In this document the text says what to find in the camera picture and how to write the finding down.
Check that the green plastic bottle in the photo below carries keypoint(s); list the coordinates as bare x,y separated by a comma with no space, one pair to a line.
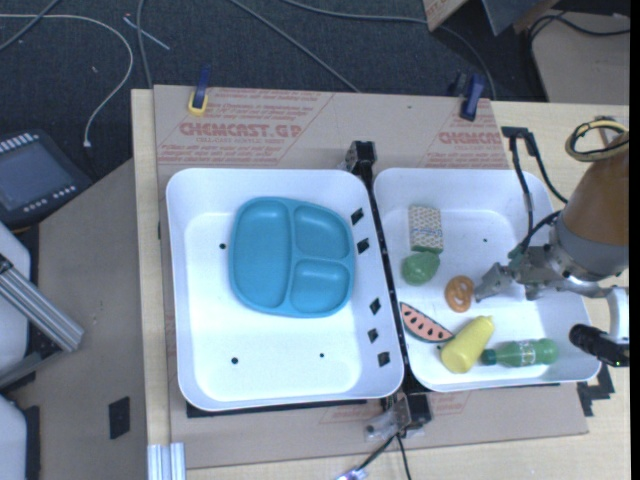
525,353

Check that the patterned white and green carton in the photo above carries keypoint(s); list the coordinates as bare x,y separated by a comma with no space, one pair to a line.
425,228

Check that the yellow mustard bottle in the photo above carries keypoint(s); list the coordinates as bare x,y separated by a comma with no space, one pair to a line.
465,345

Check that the orange toy pretzel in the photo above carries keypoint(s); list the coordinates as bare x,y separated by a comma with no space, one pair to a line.
457,300

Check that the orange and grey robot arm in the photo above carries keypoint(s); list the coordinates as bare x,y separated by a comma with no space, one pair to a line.
597,208

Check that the thin black rod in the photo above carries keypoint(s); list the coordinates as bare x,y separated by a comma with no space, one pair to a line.
385,253

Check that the black cylinder on white bracket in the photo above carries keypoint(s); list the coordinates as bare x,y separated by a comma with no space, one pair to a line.
597,343

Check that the blue divided plate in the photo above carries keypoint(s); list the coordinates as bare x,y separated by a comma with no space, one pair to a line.
290,258

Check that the white plastic tray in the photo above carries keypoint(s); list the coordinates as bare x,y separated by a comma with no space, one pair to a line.
280,363
495,228

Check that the brown cardboard board, red print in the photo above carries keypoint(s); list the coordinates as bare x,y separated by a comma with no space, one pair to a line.
320,118

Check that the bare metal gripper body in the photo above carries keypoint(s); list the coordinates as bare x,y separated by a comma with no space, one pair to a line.
545,268

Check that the green toy pepper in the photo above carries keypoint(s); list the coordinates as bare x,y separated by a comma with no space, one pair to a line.
419,268

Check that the toy watermelon slice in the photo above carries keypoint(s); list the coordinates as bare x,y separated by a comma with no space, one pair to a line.
422,327

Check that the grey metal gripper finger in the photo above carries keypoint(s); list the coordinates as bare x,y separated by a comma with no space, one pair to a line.
500,271
487,290

